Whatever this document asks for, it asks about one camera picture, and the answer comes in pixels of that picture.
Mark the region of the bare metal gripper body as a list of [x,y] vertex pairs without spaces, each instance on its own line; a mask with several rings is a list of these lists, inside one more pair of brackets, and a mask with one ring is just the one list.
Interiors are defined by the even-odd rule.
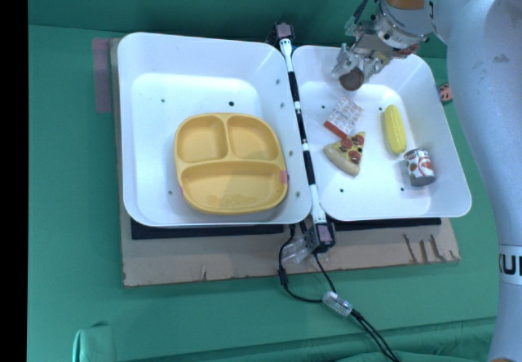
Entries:
[[406,33],[386,19],[363,20],[353,34],[350,51],[372,59],[404,59],[416,54],[423,44],[423,35]]

